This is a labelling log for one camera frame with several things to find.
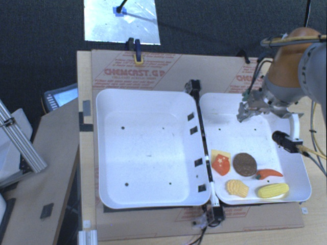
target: brown patty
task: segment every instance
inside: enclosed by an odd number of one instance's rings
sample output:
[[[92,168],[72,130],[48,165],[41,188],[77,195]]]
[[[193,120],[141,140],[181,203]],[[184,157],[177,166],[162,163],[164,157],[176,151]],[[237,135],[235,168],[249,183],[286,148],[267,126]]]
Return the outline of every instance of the brown patty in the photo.
[[[251,176],[256,173],[256,161],[248,153],[236,154],[233,166],[235,171],[242,176]]]

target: red tomato slice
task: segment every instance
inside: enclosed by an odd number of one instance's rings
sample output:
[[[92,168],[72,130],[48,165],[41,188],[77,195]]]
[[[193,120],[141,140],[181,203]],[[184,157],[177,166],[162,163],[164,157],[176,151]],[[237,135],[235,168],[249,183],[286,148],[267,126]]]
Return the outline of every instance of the red tomato slice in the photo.
[[[221,176],[224,176],[229,172],[230,162],[228,157],[218,154],[211,166]]]

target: silver square panel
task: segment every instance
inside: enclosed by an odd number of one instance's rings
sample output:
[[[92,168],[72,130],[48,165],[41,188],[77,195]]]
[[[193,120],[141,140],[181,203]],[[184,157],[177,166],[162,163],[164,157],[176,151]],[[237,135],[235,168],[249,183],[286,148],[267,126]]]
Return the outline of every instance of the silver square panel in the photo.
[[[85,40],[125,43],[133,37],[141,44],[160,45],[154,0],[128,0],[117,14],[122,1],[84,0]]]

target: white tray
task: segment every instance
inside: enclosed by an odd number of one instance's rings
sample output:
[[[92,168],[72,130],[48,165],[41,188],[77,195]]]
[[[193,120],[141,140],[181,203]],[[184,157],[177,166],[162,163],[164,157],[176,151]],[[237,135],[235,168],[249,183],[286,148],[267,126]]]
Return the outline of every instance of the white tray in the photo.
[[[209,152],[213,149],[231,153],[231,171],[228,174],[221,176],[212,169],[217,196],[231,205],[307,200],[311,195],[311,185],[301,154],[288,153],[279,148],[271,138],[272,133],[277,130],[289,134],[289,120],[281,119],[274,114],[262,114],[239,123],[236,115],[241,98],[239,94],[207,93],[200,99]],[[232,159],[237,153],[242,152],[255,158],[258,169],[274,169],[284,176],[256,180],[254,176],[239,175],[232,167]],[[228,194],[225,185],[231,179],[241,180],[249,186],[246,198]],[[284,182],[290,187],[286,195],[261,199],[256,194],[260,186]]]
[[[202,137],[191,96],[106,89],[97,96],[96,111],[99,193],[106,206],[199,206],[208,201]],[[191,134],[192,128],[197,132]],[[195,166],[198,159],[202,164]]]

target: dark carpet background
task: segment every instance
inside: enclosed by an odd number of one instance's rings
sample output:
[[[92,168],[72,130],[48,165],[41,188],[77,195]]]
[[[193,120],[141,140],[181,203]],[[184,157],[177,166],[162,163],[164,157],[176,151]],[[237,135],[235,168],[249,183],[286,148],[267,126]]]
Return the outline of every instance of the dark carpet background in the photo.
[[[256,57],[259,42],[303,26],[307,0],[155,0],[160,46],[144,51]],[[309,26],[326,33],[327,0],[312,0]],[[84,41],[83,0],[0,0],[0,99],[34,123],[47,90],[75,83],[76,51],[123,50]]]

